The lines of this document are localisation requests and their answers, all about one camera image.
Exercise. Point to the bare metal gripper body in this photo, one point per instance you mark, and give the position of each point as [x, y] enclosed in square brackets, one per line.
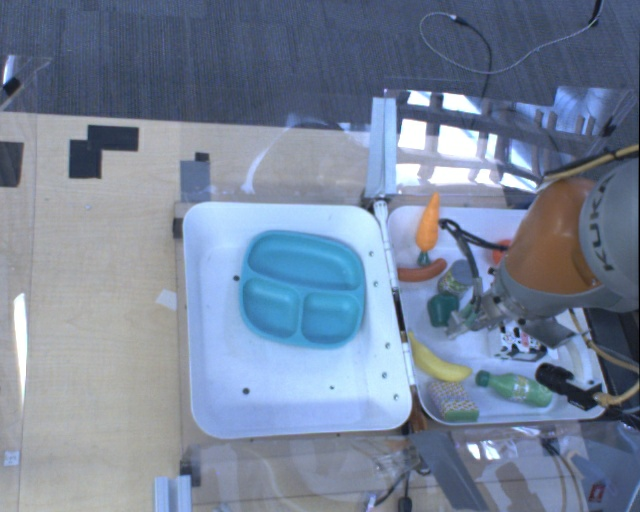
[492, 309]

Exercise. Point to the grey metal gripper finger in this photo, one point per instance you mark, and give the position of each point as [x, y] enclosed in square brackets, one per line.
[457, 324]

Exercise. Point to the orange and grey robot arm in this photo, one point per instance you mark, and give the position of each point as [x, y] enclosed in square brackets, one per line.
[555, 250]

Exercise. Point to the dark green pepper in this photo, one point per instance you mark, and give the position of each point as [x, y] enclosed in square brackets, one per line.
[441, 309]

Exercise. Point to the white plastic tray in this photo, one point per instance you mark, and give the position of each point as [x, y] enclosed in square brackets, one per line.
[475, 350]
[280, 390]

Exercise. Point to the white cow print carton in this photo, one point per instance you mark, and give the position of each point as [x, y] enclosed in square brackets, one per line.
[517, 342]

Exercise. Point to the small green can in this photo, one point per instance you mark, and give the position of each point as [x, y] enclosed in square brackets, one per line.
[452, 282]

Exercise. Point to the yellow banana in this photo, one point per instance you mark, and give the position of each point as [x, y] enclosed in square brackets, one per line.
[435, 362]

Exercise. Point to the orange round toy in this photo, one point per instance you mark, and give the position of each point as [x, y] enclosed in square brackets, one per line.
[500, 252]

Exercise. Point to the red sausage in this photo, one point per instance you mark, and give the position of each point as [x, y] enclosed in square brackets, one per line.
[421, 272]

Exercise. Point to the green plastic bottle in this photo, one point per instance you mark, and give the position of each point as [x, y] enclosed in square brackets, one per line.
[517, 387]

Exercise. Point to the orange carrot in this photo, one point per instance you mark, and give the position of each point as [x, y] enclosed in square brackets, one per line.
[429, 227]

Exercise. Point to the blue divided plate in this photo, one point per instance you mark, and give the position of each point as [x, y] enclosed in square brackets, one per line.
[300, 287]

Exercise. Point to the black cylinder on white bracket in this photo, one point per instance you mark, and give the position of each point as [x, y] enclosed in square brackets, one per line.
[565, 381]

